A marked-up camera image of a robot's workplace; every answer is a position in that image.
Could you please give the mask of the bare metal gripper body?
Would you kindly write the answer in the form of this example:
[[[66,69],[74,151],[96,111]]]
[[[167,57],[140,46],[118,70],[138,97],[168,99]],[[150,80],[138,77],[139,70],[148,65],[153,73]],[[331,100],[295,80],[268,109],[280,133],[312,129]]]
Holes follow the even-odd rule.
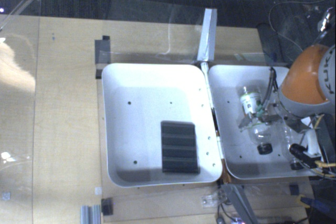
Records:
[[[280,123],[283,123],[297,133],[309,128],[306,124],[302,123],[301,120],[312,114],[312,105],[298,102],[289,102],[287,106],[281,102],[264,103],[262,110],[262,115],[278,115],[278,121]]]

